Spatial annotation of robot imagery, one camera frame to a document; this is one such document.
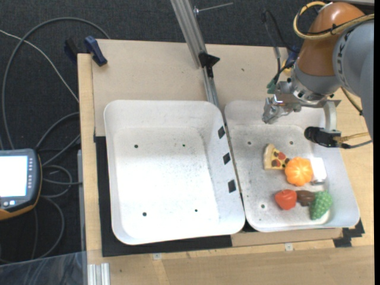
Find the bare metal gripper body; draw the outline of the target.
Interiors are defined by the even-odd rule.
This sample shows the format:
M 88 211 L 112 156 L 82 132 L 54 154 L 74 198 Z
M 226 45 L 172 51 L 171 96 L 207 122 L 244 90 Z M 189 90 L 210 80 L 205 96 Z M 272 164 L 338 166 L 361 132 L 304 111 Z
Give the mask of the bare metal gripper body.
M 275 88 L 273 105 L 283 112 L 300 112 L 302 107 L 315 106 L 307 88 L 299 83 L 280 81 Z

